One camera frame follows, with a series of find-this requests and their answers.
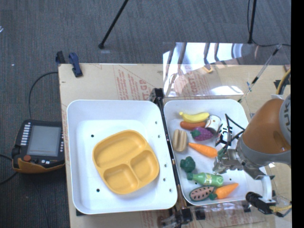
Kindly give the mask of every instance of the yellow divided plate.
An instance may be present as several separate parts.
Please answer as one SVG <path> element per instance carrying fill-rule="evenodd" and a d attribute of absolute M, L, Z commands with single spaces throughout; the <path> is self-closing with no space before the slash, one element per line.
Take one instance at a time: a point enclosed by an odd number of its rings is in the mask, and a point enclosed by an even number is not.
<path fill-rule="evenodd" d="M 117 194 L 142 188 L 160 171 L 153 149 L 134 130 L 124 130 L 98 142 L 93 149 L 93 162 L 105 184 Z"/>

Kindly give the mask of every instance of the table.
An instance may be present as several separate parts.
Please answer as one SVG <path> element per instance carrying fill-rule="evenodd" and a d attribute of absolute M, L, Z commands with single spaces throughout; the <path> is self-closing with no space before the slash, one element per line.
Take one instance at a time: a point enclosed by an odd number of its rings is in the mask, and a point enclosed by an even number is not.
<path fill-rule="evenodd" d="M 124 228 L 156 228 L 160 217 L 168 217 L 167 210 L 139 211 L 127 213 L 111 213 L 100 215 L 77 215 L 72 200 L 71 172 L 69 161 L 69 146 L 67 137 L 67 107 L 77 99 L 108 99 L 108 100 L 146 100 L 154 88 L 163 87 L 162 64 L 80 64 L 83 76 L 75 77 L 72 64 L 58 65 L 60 98 L 62 109 L 62 123 L 65 140 L 66 155 L 66 181 L 69 202 L 69 216 L 72 228 L 82 227 L 124 227 Z M 218 76 L 226 84 L 227 81 L 251 80 L 257 75 L 261 66 L 252 66 L 250 72 L 247 67 L 225 67 L 218 70 Z M 283 66 L 269 66 L 262 77 L 256 83 L 254 90 L 248 94 L 242 102 L 247 117 L 254 113 L 270 95 L 276 91 L 273 81 L 281 79 L 285 70 Z M 267 167 L 267 174 L 276 175 L 274 188 L 279 193 L 291 200 L 291 168 L 284 164 L 275 164 L 275 167 Z M 206 212 L 205 219 L 193 214 L 193 221 L 183 227 L 291 227 L 292 215 L 289 213 L 284 218 L 274 215 L 264 215 L 257 209 L 251 212 L 243 210 L 225 210 L 222 208 L 216 212 Z"/>

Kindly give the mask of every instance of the gray carpet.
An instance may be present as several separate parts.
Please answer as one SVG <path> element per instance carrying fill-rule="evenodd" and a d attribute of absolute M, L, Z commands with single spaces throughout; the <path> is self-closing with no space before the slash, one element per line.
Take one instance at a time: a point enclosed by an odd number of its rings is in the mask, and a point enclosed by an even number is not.
<path fill-rule="evenodd" d="M 36 79 L 57 71 L 56 54 L 80 63 L 162 63 L 164 42 L 247 43 L 253 1 L 129 0 L 107 38 L 98 45 L 124 0 L 0 0 L 0 154 L 11 155 L 21 123 L 29 119 L 28 96 Z M 257 0 L 252 38 L 283 44 L 290 64 L 291 0 Z M 43 77 L 31 94 L 33 119 L 61 121 L 57 74 Z M 0 156 L 0 182 L 14 172 Z M 0 185 L 0 227 L 69 227 L 65 169 L 16 174 Z"/>

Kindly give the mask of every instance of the metal stand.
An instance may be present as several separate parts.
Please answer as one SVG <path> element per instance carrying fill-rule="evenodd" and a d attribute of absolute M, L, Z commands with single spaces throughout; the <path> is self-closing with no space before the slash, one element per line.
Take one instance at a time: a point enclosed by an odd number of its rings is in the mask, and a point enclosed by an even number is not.
<path fill-rule="evenodd" d="M 253 24 L 255 22 L 255 14 L 256 14 L 256 6 L 257 6 L 256 3 L 257 3 L 257 0 L 253 0 L 253 9 L 252 9 L 252 16 L 251 16 L 250 31 L 249 31 L 249 41 L 248 41 L 249 44 L 251 44 L 253 42 L 252 33 L 253 33 Z"/>
<path fill-rule="evenodd" d="M 106 41 L 106 39 L 108 38 L 109 34 L 111 33 L 111 31 L 112 31 L 112 29 L 113 29 L 115 23 L 117 22 L 117 20 L 118 20 L 120 14 L 121 14 L 122 11 L 124 10 L 124 8 L 125 8 L 125 6 L 127 5 L 128 1 L 129 1 L 129 0 L 124 0 L 123 5 L 122 5 L 121 8 L 119 9 L 119 11 L 118 11 L 116 17 L 114 18 L 114 20 L 113 20 L 113 22 L 112 22 L 110 28 L 108 29 L 108 31 L 107 31 L 107 33 L 106 33 L 106 35 L 105 35 L 103 41 L 98 45 L 98 47 L 99 47 L 100 49 L 103 49 L 103 48 L 105 47 L 105 46 L 104 46 L 105 41 Z"/>

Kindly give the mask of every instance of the white tray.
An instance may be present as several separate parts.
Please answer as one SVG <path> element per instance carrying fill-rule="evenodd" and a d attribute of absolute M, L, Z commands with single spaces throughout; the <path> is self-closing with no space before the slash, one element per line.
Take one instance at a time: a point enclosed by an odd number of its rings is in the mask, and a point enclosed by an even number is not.
<path fill-rule="evenodd" d="M 227 121 L 225 118 L 225 114 L 227 114 L 234 122 L 242 126 L 243 128 L 247 127 L 248 120 L 246 118 L 246 114 L 244 109 L 240 103 L 232 99 L 217 99 L 217 100 L 171 100 L 168 101 L 164 106 L 164 115 L 166 119 L 166 124 L 169 132 L 169 137 L 172 142 L 173 133 L 175 129 L 184 130 L 180 127 L 180 122 L 182 121 L 182 117 L 179 115 L 179 112 L 182 111 L 188 114 L 196 114 L 200 112 L 208 112 L 209 114 L 217 115 L 221 118 L 222 124 L 227 125 Z M 233 136 L 237 134 L 241 129 L 235 127 L 233 130 Z M 192 138 L 190 131 L 184 130 L 188 134 L 188 140 L 194 143 L 202 143 L 205 145 L 209 145 L 215 147 L 216 144 L 216 136 L 209 140 L 205 141 L 196 141 Z M 230 148 L 236 147 L 237 140 L 234 140 L 232 146 Z M 216 146 L 217 150 L 220 150 L 224 146 L 223 143 L 220 143 Z M 200 206 L 200 205 L 208 205 L 214 203 L 223 203 L 223 202 L 233 202 L 245 200 L 245 196 L 249 191 L 253 191 L 256 193 L 263 193 L 262 182 L 260 180 L 252 179 L 246 172 L 244 171 L 230 171 L 222 174 L 224 178 L 224 185 L 229 183 L 237 182 L 239 186 L 225 199 L 215 199 L 210 200 L 206 198 L 202 201 L 192 201 L 189 198 L 189 193 L 202 185 L 196 183 L 193 180 L 187 179 L 187 174 L 185 170 L 180 167 L 180 162 L 182 159 L 185 159 L 187 156 L 191 156 L 195 163 L 196 168 L 192 173 L 198 174 L 200 172 L 213 173 L 212 168 L 214 166 L 215 158 L 206 157 L 196 150 L 187 146 L 187 149 L 183 152 L 173 151 L 174 158 L 176 161 L 178 176 L 180 180 L 181 190 L 184 198 L 187 202 L 192 205 Z M 261 171 L 266 173 L 265 168 L 260 168 Z"/>
<path fill-rule="evenodd" d="M 161 112 L 150 101 L 76 100 L 67 108 L 72 197 L 84 214 L 169 209 L 177 201 L 171 158 Z M 129 194 L 110 191 L 92 160 L 92 150 L 102 139 L 122 130 L 139 132 L 153 149 L 159 175 Z"/>

